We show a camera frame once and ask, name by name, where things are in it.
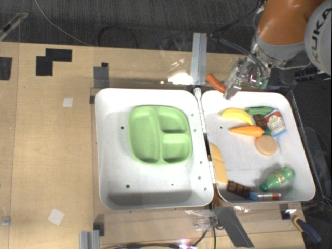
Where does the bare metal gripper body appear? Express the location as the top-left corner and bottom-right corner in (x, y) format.
(228, 56), (271, 86)

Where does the orange red sausage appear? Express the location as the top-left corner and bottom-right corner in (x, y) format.
(206, 73), (237, 98)

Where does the yellow banana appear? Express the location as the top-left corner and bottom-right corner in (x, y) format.
(221, 107), (254, 126)

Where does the green pea pod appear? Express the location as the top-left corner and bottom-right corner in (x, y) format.
(245, 106), (274, 116)

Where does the small brown chocolate bar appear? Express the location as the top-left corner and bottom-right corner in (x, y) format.
(252, 114), (269, 130)

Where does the orange carrot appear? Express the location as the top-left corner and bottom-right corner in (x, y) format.
(229, 125), (272, 138)

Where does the red and white can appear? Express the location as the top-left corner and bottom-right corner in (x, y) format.
(264, 108), (287, 138)

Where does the tan round biscuit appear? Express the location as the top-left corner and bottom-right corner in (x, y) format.
(254, 135), (279, 157)

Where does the yellow bread slice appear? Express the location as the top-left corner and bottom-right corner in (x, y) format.
(212, 159), (229, 184)
(209, 142), (224, 163)

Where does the white plastic tray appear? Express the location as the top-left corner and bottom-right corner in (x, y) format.
(201, 89), (317, 205)
(94, 87), (215, 212)

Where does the green divided plate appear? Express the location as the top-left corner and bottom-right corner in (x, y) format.
(127, 104), (194, 166)

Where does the long brown chocolate bar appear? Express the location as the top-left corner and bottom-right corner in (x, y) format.
(226, 180), (251, 199)

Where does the green plastic bottle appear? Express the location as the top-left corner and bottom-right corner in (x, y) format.
(259, 166), (295, 192)

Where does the pale wood board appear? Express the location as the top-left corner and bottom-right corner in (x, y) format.
(92, 45), (306, 249)

